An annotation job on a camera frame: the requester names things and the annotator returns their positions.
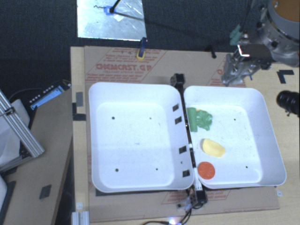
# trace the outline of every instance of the wire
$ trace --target wire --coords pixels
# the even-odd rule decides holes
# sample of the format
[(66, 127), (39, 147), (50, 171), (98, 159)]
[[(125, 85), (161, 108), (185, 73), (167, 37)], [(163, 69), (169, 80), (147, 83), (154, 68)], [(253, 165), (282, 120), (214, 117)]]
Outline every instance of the wire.
[(71, 83), (69, 80), (66, 80), (66, 79), (63, 79), (62, 82), (63, 82), (65, 85), (68, 85), (68, 83)]
[(194, 205), (193, 209), (197, 210), (200, 209), (201, 207), (203, 207), (203, 203)]
[(249, 12), (251, 10), (252, 3), (253, 3), (253, 0), (246, 0), (245, 14), (244, 14), (241, 26), (240, 26), (240, 32), (242, 32), (245, 28), (246, 20), (247, 20)]
[(17, 92), (15, 92), (13, 95), (11, 95), (10, 97), (9, 97), (9, 101), (11, 101), (11, 99), (15, 96), (15, 95), (17, 95), (17, 94), (19, 94), (19, 93), (21, 93), (21, 92), (26, 92), (26, 91), (35, 91), (35, 90), (42, 90), (41, 88), (26, 88), (26, 89), (22, 89), (22, 90), (19, 90), (19, 91), (17, 91)]
[(148, 222), (143, 223), (142, 225), (146, 225), (149, 223), (158, 223), (158, 224), (169, 225), (169, 222), (166, 222), (166, 221), (148, 221)]
[(185, 214), (185, 216), (182, 218), (180, 223), (186, 224), (188, 222), (189, 218), (191, 217), (191, 214), (192, 214), (192, 209), (190, 208), (190, 210)]

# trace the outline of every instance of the orange object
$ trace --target orange object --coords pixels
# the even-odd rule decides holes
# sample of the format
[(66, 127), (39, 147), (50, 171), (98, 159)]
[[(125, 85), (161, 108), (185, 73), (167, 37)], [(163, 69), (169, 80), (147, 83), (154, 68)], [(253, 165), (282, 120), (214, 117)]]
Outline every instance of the orange object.
[(283, 18), (300, 21), (300, 0), (272, 0), (275, 11)]
[(201, 162), (198, 165), (198, 173), (203, 179), (212, 179), (215, 176), (215, 168), (209, 162)]

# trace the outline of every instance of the table surface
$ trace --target table surface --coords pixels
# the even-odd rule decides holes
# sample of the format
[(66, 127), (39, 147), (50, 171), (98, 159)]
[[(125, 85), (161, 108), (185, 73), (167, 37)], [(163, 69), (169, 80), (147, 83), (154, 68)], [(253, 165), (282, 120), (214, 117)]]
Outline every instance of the table surface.
[[(4, 178), (16, 182), (4, 225), (55, 224), (71, 156), (70, 90), (37, 109), (31, 132), (45, 152)], [(39, 199), (42, 188), (49, 185), (49, 196)]]
[[(72, 63), (72, 93), (75, 102), (76, 91), (84, 87), (84, 50), (80, 47), (71, 49)], [(277, 71), (293, 70), (295, 75), (286, 75), (286, 83), (280, 83)], [(276, 97), (283, 90), (299, 92), (299, 68), (291, 68), (282, 64), (273, 64), (268, 71), (258, 71), (253, 80), (245, 79), (247, 87), (259, 90), (264, 96), (269, 116), (276, 135), (278, 146), (285, 164), (286, 182), (277, 188), (282, 192), (279, 197), (280, 209), (254, 212), (238, 212), (213, 215), (191, 216), (188, 225), (266, 225), (266, 224), (297, 224), (300, 221), (300, 144), (299, 144), (299, 118), (291, 114), (289, 117), (284, 109), (276, 103)], [(78, 113), (85, 113), (85, 108), (78, 107)], [(86, 142), (86, 132), (81, 123), (74, 122), (74, 141), (76, 144)], [(89, 195), (87, 184), (87, 158), (86, 147), (74, 145), (75, 160), (75, 201), (82, 203), (82, 209), (89, 210)], [(168, 221), (169, 218), (151, 219)], [(147, 220), (130, 220), (117, 222), (92, 223), (93, 225), (141, 225)]]

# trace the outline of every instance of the cardboard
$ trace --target cardboard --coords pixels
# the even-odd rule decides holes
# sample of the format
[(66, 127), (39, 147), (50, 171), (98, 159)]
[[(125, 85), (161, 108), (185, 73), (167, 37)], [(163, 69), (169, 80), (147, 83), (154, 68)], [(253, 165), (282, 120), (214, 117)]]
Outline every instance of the cardboard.
[[(226, 53), (212, 59), (208, 52), (146, 50), (143, 61), (135, 58), (137, 49), (85, 47), (85, 108), (87, 128), (87, 163), (90, 222), (131, 220), (182, 216), (177, 204), (187, 197), (185, 191), (103, 194), (91, 181), (90, 120), (88, 90), (93, 83), (151, 83), (168, 84), (175, 73), (185, 74), (185, 87), (223, 86)], [(279, 209), (274, 187), (212, 190), (207, 192), (208, 203), (195, 214), (213, 214)]]

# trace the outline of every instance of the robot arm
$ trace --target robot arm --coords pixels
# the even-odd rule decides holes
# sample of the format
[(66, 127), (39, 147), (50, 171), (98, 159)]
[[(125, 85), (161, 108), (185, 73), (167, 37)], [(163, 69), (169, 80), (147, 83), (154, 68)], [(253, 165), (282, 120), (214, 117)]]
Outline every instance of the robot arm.
[(270, 0), (262, 8), (257, 28), (243, 32), (238, 48), (226, 56), (222, 81), (226, 86), (241, 83), (272, 61), (299, 66), (300, 0)]

